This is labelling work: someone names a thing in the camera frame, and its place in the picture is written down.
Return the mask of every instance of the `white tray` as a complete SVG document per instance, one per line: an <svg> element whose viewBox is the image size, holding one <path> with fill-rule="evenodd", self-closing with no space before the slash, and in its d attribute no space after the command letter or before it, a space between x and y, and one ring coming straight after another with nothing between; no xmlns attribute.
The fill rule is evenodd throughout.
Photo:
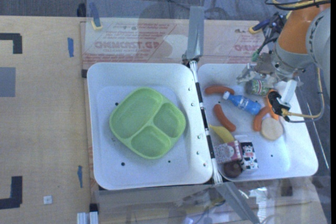
<svg viewBox="0 0 336 224"><path fill-rule="evenodd" d="M311 176L318 169L318 160L313 148L305 123L288 123L282 118L285 133L276 141L266 140L259 132L252 129L254 116L239 110L230 101L222 99L221 94L206 95L205 88L212 85L224 85L235 90L235 94L242 94L258 101L264 106L264 99L256 95L248 95L244 92L244 84L237 85L236 78L246 65L236 64L206 64L198 70L198 80L201 86L204 107L209 124L220 126L220 122L213 113L213 107L221 103L225 115L237 126L232 135L239 141L251 141L255 148L259 168L244 171L236 178L228 178L232 181L267 180L288 177ZM277 84L277 90L281 94L285 89L284 82ZM294 96L290 102L291 111L301 113L301 109ZM223 143L210 129L214 145ZM225 177L223 166L219 165L219 172Z"/></svg>
<svg viewBox="0 0 336 224"><path fill-rule="evenodd" d="M195 81L189 68L166 63L97 63L87 74L93 172L104 189L193 185L213 174ZM123 145L109 128L109 116L138 87L152 87L184 113L186 129L162 158L145 159Z"/></svg>

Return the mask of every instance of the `gray square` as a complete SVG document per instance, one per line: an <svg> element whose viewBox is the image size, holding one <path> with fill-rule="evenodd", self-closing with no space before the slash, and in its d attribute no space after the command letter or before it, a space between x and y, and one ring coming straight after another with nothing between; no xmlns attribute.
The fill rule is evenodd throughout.
<svg viewBox="0 0 336 224"><path fill-rule="evenodd" d="M15 67L0 67L0 97L15 97Z"/></svg>

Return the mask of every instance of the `sausage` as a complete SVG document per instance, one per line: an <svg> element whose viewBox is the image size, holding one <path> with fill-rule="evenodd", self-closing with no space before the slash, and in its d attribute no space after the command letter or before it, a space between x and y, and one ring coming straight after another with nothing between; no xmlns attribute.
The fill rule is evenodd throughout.
<svg viewBox="0 0 336 224"><path fill-rule="evenodd" d="M236 130L236 125L233 124L224 114L222 107L220 104L216 104L214 106L214 112L216 117L218 118L219 122L227 128L230 132L233 132Z"/></svg>
<svg viewBox="0 0 336 224"><path fill-rule="evenodd" d="M255 115L253 119L253 130L256 132L261 131L261 122L263 120L263 117L267 114L270 113L271 108L269 106L263 107L257 115Z"/></svg>
<svg viewBox="0 0 336 224"><path fill-rule="evenodd" d="M225 87L225 86L220 86L220 85L210 86L205 89L206 94L213 94L213 93L224 94L225 92L229 92L230 94L233 94L233 95L235 94L235 91L233 89L229 87Z"/></svg>

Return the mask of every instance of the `plastic water bottle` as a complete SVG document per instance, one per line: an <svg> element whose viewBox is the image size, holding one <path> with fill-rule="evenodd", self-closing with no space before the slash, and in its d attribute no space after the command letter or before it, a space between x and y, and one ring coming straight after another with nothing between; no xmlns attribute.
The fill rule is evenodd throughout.
<svg viewBox="0 0 336 224"><path fill-rule="evenodd" d="M258 102L254 102L242 95L232 95L229 92L225 92L223 98L230 100L236 107L252 115L257 115L261 109L261 105Z"/></svg>

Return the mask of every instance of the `green divided plate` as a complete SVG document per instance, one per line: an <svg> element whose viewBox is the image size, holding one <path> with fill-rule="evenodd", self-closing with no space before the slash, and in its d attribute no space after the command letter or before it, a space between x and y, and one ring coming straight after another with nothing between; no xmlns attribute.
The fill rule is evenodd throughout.
<svg viewBox="0 0 336 224"><path fill-rule="evenodd" d="M148 87L131 92L110 116L110 129L114 135L147 159L166 154L184 132L185 125L182 111Z"/></svg>

